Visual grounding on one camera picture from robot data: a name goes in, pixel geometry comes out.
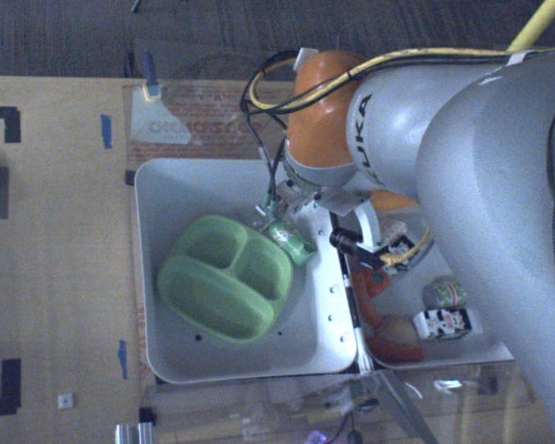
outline green bottle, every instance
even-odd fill
[[[302,238],[295,227],[283,220],[274,220],[269,224],[269,237],[283,248],[298,266],[304,265],[316,252],[316,248]]]

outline green divided plate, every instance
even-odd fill
[[[288,255],[273,241],[223,216],[193,222],[158,273],[162,301],[197,327],[233,342],[263,336],[292,283]]]

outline yellow pole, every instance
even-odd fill
[[[555,18],[555,0],[545,0],[522,28],[508,51],[522,51],[531,47]]]

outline black tape corner marking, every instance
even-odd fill
[[[16,414],[20,408],[20,359],[2,361],[0,374],[0,416]]]
[[[20,112],[16,107],[0,106],[4,120],[4,143],[20,143]]]

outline dark floor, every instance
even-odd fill
[[[0,0],[0,75],[122,77],[148,51],[162,77],[238,79],[300,46],[505,47],[542,1]],[[555,20],[537,45],[555,46]]]

